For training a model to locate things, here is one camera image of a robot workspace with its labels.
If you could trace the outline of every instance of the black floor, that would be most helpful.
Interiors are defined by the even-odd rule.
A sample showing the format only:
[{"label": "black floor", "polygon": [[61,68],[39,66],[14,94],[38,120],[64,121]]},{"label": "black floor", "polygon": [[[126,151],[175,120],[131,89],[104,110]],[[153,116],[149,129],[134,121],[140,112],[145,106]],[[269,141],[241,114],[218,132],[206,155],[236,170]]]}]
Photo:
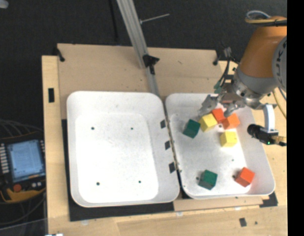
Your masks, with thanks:
[{"label": "black floor", "polygon": [[[118,39],[109,0],[7,0],[0,9],[0,118],[43,127],[41,56],[57,43],[129,46],[117,7]],[[149,47],[222,50],[230,46],[240,59],[255,26],[246,12],[262,10],[287,17],[287,0],[134,0]],[[20,208],[0,206],[0,219],[21,214]],[[29,221],[43,216],[43,207]]]}]

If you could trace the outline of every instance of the black device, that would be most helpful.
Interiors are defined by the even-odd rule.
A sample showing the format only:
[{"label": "black device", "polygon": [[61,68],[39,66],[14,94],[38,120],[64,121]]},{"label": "black device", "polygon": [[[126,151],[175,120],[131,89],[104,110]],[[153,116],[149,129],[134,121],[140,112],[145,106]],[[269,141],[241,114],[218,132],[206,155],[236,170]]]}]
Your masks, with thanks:
[{"label": "black device", "polygon": [[278,144],[280,146],[286,146],[287,144],[284,142],[276,142],[274,139],[274,136],[278,136],[278,131],[272,131],[272,132],[266,132],[263,130],[262,126],[251,124],[247,128],[247,132],[249,135],[251,135],[253,138],[258,139],[262,143],[266,145],[272,145],[272,144]]},{"label": "black device", "polygon": [[19,202],[46,189],[45,145],[41,132],[0,139],[0,193]]}]

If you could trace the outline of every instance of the block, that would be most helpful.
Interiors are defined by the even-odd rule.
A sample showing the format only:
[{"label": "block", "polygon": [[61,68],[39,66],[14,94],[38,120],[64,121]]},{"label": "block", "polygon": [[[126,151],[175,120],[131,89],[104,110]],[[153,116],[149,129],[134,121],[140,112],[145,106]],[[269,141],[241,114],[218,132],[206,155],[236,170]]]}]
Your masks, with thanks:
[{"label": "block", "polygon": [[225,131],[220,135],[222,147],[233,147],[237,143],[237,134],[233,131]]},{"label": "block", "polygon": [[222,122],[224,129],[236,128],[240,124],[240,120],[237,117],[237,114],[232,113],[229,117],[225,118]]},{"label": "block", "polygon": [[238,173],[235,178],[235,182],[239,183],[243,187],[247,187],[251,184],[252,180],[255,177],[255,173],[250,169],[243,167],[242,170]]},{"label": "block", "polygon": [[217,123],[221,124],[225,120],[224,112],[221,108],[216,108],[211,111]]},{"label": "block", "polygon": [[217,121],[213,114],[207,114],[201,117],[199,120],[200,128],[203,132],[213,129],[217,125]]},{"label": "block", "polygon": [[200,129],[200,123],[195,120],[189,119],[182,133],[191,138],[195,138],[195,136],[198,134],[199,129]]},{"label": "block", "polygon": [[215,187],[217,174],[208,170],[201,173],[198,185],[211,190]]}]

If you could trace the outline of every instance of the metal bracket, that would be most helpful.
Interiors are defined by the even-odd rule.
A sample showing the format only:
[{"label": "metal bracket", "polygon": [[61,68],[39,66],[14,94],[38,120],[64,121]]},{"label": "metal bracket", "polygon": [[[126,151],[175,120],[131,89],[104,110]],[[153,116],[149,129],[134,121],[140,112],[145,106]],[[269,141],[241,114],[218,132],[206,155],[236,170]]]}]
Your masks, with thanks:
[{"label": "metal bracket", "polygon": [[265,116],[265,127],[263,131],[270,133],[275,130],[275,115],[274,115],[274,107],[276,105],[273,104],[265,104],[262,108]]},{"label": "metal bracket", "polygon": [[144,65],[150,68],[150,73],[155,75],[154,65],[159,61],[159,58],[150,55],[143,55]]}]

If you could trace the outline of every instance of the wooden table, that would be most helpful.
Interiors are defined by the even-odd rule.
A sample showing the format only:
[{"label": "wooden table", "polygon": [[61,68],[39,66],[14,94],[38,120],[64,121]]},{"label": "wooden table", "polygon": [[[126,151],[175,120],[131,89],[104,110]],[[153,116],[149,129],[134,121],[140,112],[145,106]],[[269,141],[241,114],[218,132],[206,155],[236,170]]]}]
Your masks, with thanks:
[{"label": "wooden table", "polygon": [[[65,102],[77,90],[148,92],[145,71],[139,68],[132,47],[58,44],[65,58],[42,57],[44,129],[47,171],[48,233],[65,236],[234,236],[287,235],[287,149],[264,146],[276,187],[275,197],[241,197],[174,201],[175,211],[149,215],[70,221],[61,120]],[[226,62],[214,66],[214,50],[149,48],[160,58],[155,65],[162,100],[175,92],[212,93]],[[286,102],[277,92],[282,109]],[[273,95],[263,99],[275,103]],[[262,111],[253,111],[256,124],[264,125]],[[286,136],[286,119],[275,108],[276,129]],[[276,206],[267,206],[277,199]]]}]

